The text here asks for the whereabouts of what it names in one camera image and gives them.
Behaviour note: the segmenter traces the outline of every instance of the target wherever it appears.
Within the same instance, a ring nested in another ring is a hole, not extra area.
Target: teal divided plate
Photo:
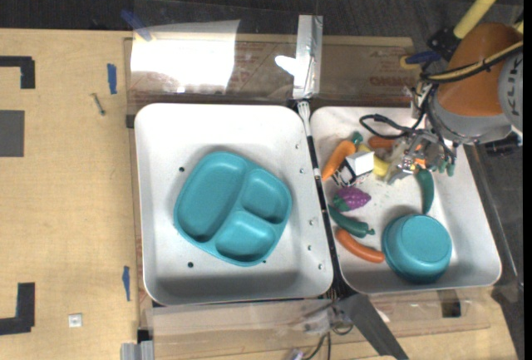
[[[427,215],[394,219],[382,233],[382,252],[391,269],[415,284],[437,281],[449,267],[452,242],[446,228]]]
[[[292,210],[288,187],[240,155],[217,151],[192,170],[174,207],[174,226],[189,242],[240,266],[275,249]]]

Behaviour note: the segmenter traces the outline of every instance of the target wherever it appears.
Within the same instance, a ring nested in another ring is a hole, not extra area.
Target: blue tape
[[[440,54],[433,51],[418,52],[412,56],[409,56],[405,62],[406,64],[421,64],[425,62],[437,62],[441,59]]]
[[[124,289],[126,290],[126,299],[129,303],[131,301],[130,268],[127,265],[124,265],[124,271],[122,272],[122,283],[124,284]]]
[[[107,82],[111,94],[116,94],[116,66],[114,64],[107,63]]]
[[[145,24],[142,20],[134,13],[129,10],[122,10],[120,12],[120,17],[122,17],[136,32],[144,39],[145,41],[151,41],[150,32],[146,29]]]

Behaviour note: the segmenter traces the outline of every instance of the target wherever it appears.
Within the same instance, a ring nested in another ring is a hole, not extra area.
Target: wire
[[[329,336],[329,346],[330,346],[330,337],[331,337],[331,333],[326,333],[325,335],[323,335],[320,339],[319,339],[319,342],[318,342],[318,345],[316,346],[316,349],[314,351],[312,351],[311,354],[309,354],[307,357],[303,357],[303,360],[310,360],[311,358],[315,358],[316,357],[316,354],[319,353],[319,350],[322,349],[322,346],[323,346],[323,343],[325,342],[325,338],[327,337],[327,335]]]
[[[358,121],[360,122],[360,125],[362,125],[368,131],[370,131],[373,135],[379,136],[379,137],[384,138],[386,140],[395,140],[397,138],[401,138],[403,136],[409,136],[409,135],[413,134],[416,131],[416,128],[421,123],[421,120],[423,119],[423,115],[424,115],[424,112],[422,111],[420,116],[419,116],[419,118],[417,119],[416,123],[413,126],[401,126],[401,125],[397,124],[396,122],[392,121],[390,118],[387,118],[387,117],[385,117],[383,115],[379,115],[378,113],[376,113],[374,115],[362,116]],[[365,122],[365,120],[367,120],[367,119],[373,119],[375,122],[385,123],[385,124],[391,126],[392,128],[394,128],[394,129],[396,129],[398,131],[401,131],[401,133],[400,134],[396,134],[394,136],[388,136],[388,135],[385,135],[385,134],[381,134],[381,133],[375,131],[373,128],[371,128]]]
[[[327,333],[327,360],[331,360],[331,333]]]
[[[342,337],[342,336],[345,336],[348,333],[350,333],[355,328],[355,325],[354,324],[350,324],[349,326],[347,326],[347,330],[345,330],[345,331],[338,330],[341,327],[342,326],[336,326],[335,328],[332,328],[332,331],[335,332],[335,334],[337,334],[337,335]]]
[[[477,63],[458,67],[447,72],[437,73],[435,75],[421,74],[421,79],[424,81],[435,81],[437,83],[448,83],[462,81],[468,77],[474,76],[482,71],[489,71],[492,66],[498,62],[502,62],[509,56],[516,52],[523,51],[523,41],[519,41],[514,45],[497,52],[493,56],[485,58]]]
[[[437,86],[432,87],[431,92],[429,93],[427,98],[429,97],[432,98],[434,96],[434,93],[436,92],[436,89],[437,89]],[[443,147],[443,150],[446,152],[446,159],[450,159],[451,163],[454,164],[456,161],[456,154],[447,146],[445,140],[443,139],[443,135],[441,134],[440,130],[438,129],[438,126],[434,122],[434,116],[430,112],[430,107],[428,108],[428,110],[429,111],[427,112],[426,116],[429,122],[431,123],[432,130],[438,137],[438,141],[441,147]]]
[[[412,104],[416,108],[416,110],[421,111],[423,106],[425,105],[425,99],[428,96],[429,92],[431,91],[432,84],[428,83],[423,80],[419,80],[416,84],[415,88],[412,88]]]

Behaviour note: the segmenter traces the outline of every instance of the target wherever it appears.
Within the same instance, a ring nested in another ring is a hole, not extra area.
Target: white tray
[[[323,166],[341,140],[350,139],[359,131],[364,140],[371,134],[360,124],[361,116],[379,113],[402,125],[414,120],[409,109],[324,107],[313,113],[311,128],[318,163]],[[382,124],[374,124],[380,132],[392,133]],[[458,149],[456,173],[453,177],[434,174],[436,195],[429,215],[438,219],[449,231],[453,243],[450,268],[434,284],[415,285],[400,279],[386,263],[373,264],[355,257],[336,244],[342,275],[346,282],[361,293],[399,293],[428,289],[490,286],[500,277],[500,257],[485,216],[466,153]],[[332,179],[324,182],[328,203],[338,187]],[[368,222],[376,235],[360,239],[363,244],[381,248],[381,235],[394,218],[411,212],[421,213],[421,191],[413,177],[397,180],[393,185],[379,181],[374,175],[360,186],[372,196],[372,201],[346,215]]]
[[[303,122],[296,113],[281,106],[154,104],[138,113],[135,139],[144,281],[155,301],[311,298],[329,289],[333,268]],[[292,214],[265,264],[239,267],[217,259],[173,225],[181,187],[200,159],[215,150],[249,158],[292,192]]]

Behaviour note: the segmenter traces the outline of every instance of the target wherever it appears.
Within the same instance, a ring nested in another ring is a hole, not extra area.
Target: toy carrot
[[[358,258],[365,259],[370,263],[381,263],[385,256],[380,250],[368,248],[363,244],[359,244],[345,229],[338,228],[336,230],[336,240],[353,255]]]
[[[347,156],[356,153],[356,151],[357,147],[355,146],[355,143],[350,140],[344,140],[337,145],[327,164],[322,169],[322,180],[326,180],[327,178],[331,177],[342,164],[343,160]]]

